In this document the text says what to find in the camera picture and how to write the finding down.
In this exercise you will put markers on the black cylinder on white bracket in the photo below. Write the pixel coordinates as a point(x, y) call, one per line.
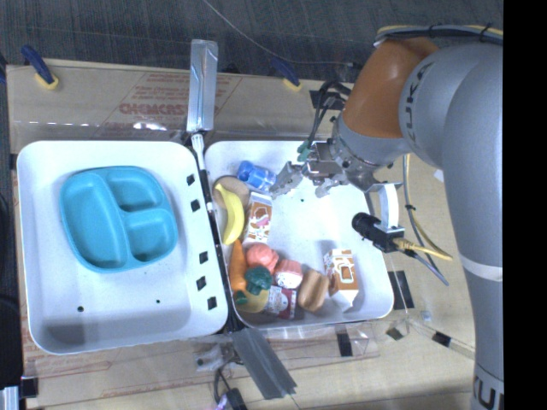
point(376, 231)

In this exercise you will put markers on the brown round biscuit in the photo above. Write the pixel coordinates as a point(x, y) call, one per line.
point(237, 186)

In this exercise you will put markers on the yellow banana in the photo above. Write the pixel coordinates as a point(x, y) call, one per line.
point(234, 218)

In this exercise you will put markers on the yellow round toy fruit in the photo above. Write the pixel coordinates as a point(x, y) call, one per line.
point(256, 302)

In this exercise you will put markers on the brown cardboard board red print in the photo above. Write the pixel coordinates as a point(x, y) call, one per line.
point(141, 96)

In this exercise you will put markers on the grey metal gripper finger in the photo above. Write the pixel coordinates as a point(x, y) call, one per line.
point(287, 180)
point(325, 189)

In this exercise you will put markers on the brown hot dog bun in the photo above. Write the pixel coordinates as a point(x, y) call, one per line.
point(313, 291)

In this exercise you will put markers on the white plastic tray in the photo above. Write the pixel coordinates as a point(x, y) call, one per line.
point(307, 224)
point(51, 306)

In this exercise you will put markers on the orange carrot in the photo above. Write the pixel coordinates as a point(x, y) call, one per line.
point(237, 267)

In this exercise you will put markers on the red and white cake slice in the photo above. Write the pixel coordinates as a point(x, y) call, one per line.
point(288, 273)

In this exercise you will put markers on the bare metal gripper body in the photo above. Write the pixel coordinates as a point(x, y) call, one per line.
point(329, 162)

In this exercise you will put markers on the red and white packet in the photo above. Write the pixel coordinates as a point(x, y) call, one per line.
point(282, 302)

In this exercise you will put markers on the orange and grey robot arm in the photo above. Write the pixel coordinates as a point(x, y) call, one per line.
point(461, 113)

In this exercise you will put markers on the orange and white carton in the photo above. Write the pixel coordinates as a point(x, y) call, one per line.
point(342, 273)
point(258, 218)

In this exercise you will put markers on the blue divided plate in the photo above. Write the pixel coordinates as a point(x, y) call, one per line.
point(98, 220)

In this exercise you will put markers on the blue bottle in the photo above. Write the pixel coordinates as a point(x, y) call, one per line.
point(255, 175)

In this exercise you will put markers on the pink round toy food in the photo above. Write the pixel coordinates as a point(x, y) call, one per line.
point(260, 255)

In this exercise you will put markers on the green broccoli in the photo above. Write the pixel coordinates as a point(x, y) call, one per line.
point(258, 278)

